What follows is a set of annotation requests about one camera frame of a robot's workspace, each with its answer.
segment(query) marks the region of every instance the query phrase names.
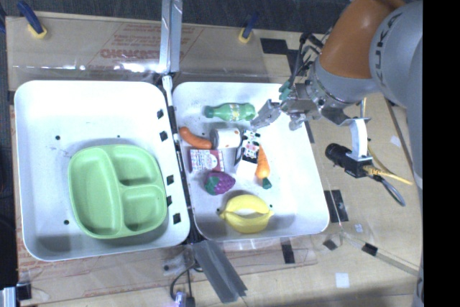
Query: green divided tray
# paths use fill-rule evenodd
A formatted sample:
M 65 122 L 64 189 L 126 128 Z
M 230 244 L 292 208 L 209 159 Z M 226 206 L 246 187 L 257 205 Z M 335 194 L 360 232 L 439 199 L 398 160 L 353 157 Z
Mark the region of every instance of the green divided tray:
M 68 168 L 75 220 L 89 236 L 113 239 L 156 229 L 167 213 L 156 159 L 134 145 L 78 151 Z

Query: wire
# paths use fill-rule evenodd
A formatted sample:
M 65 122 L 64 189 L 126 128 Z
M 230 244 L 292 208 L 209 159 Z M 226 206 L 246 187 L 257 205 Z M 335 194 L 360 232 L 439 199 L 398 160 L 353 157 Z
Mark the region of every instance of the wire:
M 364 116 L 366 114 L 366 102 L 367 102 L 366 98 L 363 98 L 362 101 L 361 101 L 361 118 L 364 118 Z M 408 185 L 413 184 L 413 182 L 411 182 L 411 181 L 409 181 L 407 179 L 401 178 L 399 175 L 394 174 L 390 169 L 388 169 L 385 165 L 383 165 L 383 162 L 381 162 L 377 158 L 377 156 L 375 155 L 374 150 L 369 145 L 367 145 L 367 151 L 369 151 L 369 154 L 372 156 L 372 160 L 375 161 L 375 163 L 378 166 L 381 167 L 381 170 L 376 168 L 375 166 L 365 165 L 365 167 L 367 167 L 367 169 L 364 169 L 364 168 L 363 169 L 366 170 L 366 173 L 369 173 L 371 175 L 384 175 L 384 176 L 396 179 L 396 180 L 398 180 L 400 182 L 406 183 Z
M 362 169 L 369 175 L 383 175 L 385 177 L 389 177 L 389 178 L 393 178 L 393 179 L 396 179 L 400 182 L 403 182 L 405 184 L 408 184 L 408 185 L 412 185 L 414 184 L 413 182 L 411 182 L 410 180 L 407 180 L 407 179 L 404 179 L 404 178 L 401 178 L 399 175 L 396 175 L 396 174 L 393 174 L 391 172 L 387 172 L 385 170 L 381 170 L 379 168 L 376 168 L 375 166 L 373 165 L 364 165 L 362 167 Z
M 398 202 L 401 206 L 405 206 L 405 201 L 401 196 L 401 193 L 399 193 L 397 189 L 389 184 L 384 178 L 382 178 L 380 175 L 369 175 L 369 177 L 373 180 L 376 180 L 377 182 L 380 182 L 396 202 Z
M 190 282 L 190 270 L 193 269 L 194 267 L 197 267 L 196 263 L 194 263 L 193 265 L 191 265 L 190 267 L 187 267 L 184 271 L 182 271 L 178 276 L 176 276 L 176 278 L 171 282 L 171 285 L 170 285 L 170 296 L 172 298 L 173 301 L 175 301 L 175 294 L 174 294 L 174 285 L 176 284 L 176 282 L 180 279 L 180 277 L 184 274 L 187 273 L 187 276 L 188 276 L 188 288 L 189 288 L 189 292 L 190 292 L 190 297 L 192 296 L 192 284 Z
M 302 33 L 299 39 L 299 50 L 297 51 L 297 57 L 295 59 L 295 64 L 293 68 L 293 73 L 291 74 L 291 77 L 289 78 L 289 88 L 291 88 L 294 84 L 295 77 L 299 71 L 300 67 L 300 60 L 302 59 L 302 48 L 304 44 L 307 42 L 308 36 L 306 33 Z

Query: gray plastic part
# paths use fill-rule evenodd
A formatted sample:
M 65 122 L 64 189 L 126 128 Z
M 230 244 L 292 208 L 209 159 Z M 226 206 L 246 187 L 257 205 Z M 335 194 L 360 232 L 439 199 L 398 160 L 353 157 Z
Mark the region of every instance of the gray plastic part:
M 354 104 L 370 93 L 379 91 L 377 84 L 371 78 L 347 78 L 329 73 L 321 66 L 320 58 L 321 56 L 315 61 L 316 77 L 324 90 L 336 100 L 344 104 Z
M 415 51 L 423 36 L 423 2 L 414 1 L 394 10 L 372 38 L 369 67 L 386 98 L 408 107 L 408 80 Z
M 414 172 L 423 178 L 423 39 L 415 49 L 407 88 L 407 113 Z
M 418 197 L 420 199 L 420 212 L 422 213 L 423 221 L 423 190 L 422 188 L 418 189 Z M 420 256 L 420 268 L 418 269 L 418 279 L 417 284 L 415 285 L 414 298 L 412 307 L 424 307 L 425 305 L 425 271 L 423 265 L 423 245 L 422 245 L 422 255 Z
M 246 286 L 217 243 L 204 240 L 192 245 L 195 259 L 222 303 L 245 296 Z
M 182 0 L 162 0 L 160 65 L 163 73 L 179 71 Z
M 369 118 L 347 119 L 342 125 L 348 124 L 351 131 L 352 151 L 347 154 L 351 159 L 364 161 L 372 159 L 367 155 L 367 128 Z
M 0 290 L 0 307 L 16 307 L 16 287 Z

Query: black tape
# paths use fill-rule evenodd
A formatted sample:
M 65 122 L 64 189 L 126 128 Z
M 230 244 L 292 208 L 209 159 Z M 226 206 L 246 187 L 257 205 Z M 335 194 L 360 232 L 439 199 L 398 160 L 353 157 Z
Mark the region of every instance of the black tape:
M 178 124 L 175 121 L 174 106 L 167 108 L 167 115 L 170 117 L 171 131 L 172 133 L 178 133 Z
M 281 39 L 260 39 L 260 45 L 264 54 L 287 55 L 288 44 L 286 40 Z
M 172 215 L 172 222 L 174 224 L 180 223 L 180 213 Z
M 29 283 L 18 285 L 16 287 L 16 297 L 19 301 L 32 299 L 32 286 Z
M 167 139 L 167 133 L 165 131 L 160 132 L 160 139 L 161 139 L 161 142 Z
M 9 105 L 14 105 L 14 95 L 15 94 L 16 94 L 16 91 L 8 91 L 6 95 L 6 99 Z
M 323 246 L 327 247 L 330 251 L 337 249 L 337 244 L 334 243 L 332 239 L 329 239 L 323 243 Z
M 348 221 L 348 214 L 346 213 L 344 200 L 340 190 L 335 189 L 332 191 L 324 191 L 324 197 L 326 198 L 326 203 L 328 205 L 331 223 Z
M 281 241 L 282 256 L 285 259 L 286 264 L 295 264 L 293 246 L 290 240 Z
M 379 249 L 372 244 L 366 243 L 364 246 L 362 246 L 361 251 L 365 251 L 366 253 L 369 253 L 371 256 L 376 256 L 377 251 Z

